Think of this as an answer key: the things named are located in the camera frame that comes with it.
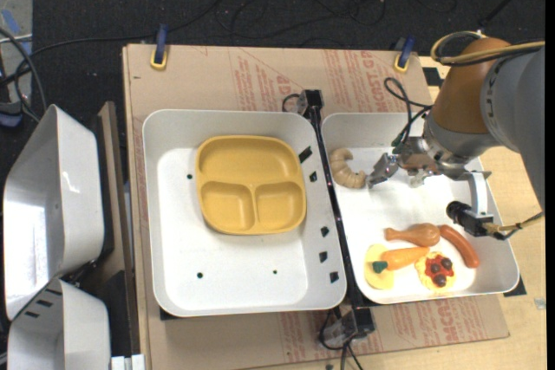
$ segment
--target white tray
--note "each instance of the white tray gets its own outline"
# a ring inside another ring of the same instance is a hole
[[[10,326],[10,370],[107,370],[110,357],[104,302],[57,278]]]
[[[95,135],[55,105],[12,166],[3,194],[8,317],[53,277],[96,259],[104,242]]]
[[[219,135],[275,137],[302,164],[306,219],[280,234],[233,236],[211,229],[200,209],[195,154]],[[143,126],[153,289],[169,314],[188,317],[335,307],[347,288],[316,134],[297,114],[160,110]],[[310,180],[315,172],[316,181]]]
[[[348,161],[351,169],[355,172],[364,170],[369,174],[383,153],[391,153],[391,141],[406,123],[406,114],[332,114],[323,122],[326,151],[329,154],[340,147],[349,148],[354,156]],[[422,123],[422,120],[415,122],[411,135],[421,135]],[[482,170],[477,159],[467,168]],[[504,293],[513,289],[519,282],[519,268],[510,243],[491,237],[469,236],[446,214],[447,205],[454,200],[470,204],[468,183],[437,176],[425,179],[420,187],[411,188],[408,179],[406,171],[399,169],[391,179],[375,185],[371,190],[354,190],[334,184],[356,283],[362,293],[373,302],[391,304]],[[489,186],[487,198],[488,211],[500,224],[500,215]],[[404,230],[423,222],[453,226],[472,244],[480,257],[480,266],[477,269],[467,268],[455,247],[442,238],[430,250],[442,251],[453,260],[457,280],[448,293],[437,294],[426,289],[414,266],[395,272],[392,289],[370,287],[364,278],[364,256],[368,247],[374,243],[381,243],[389,249],[414,246],[404,241],[386,241],[384,229]]]

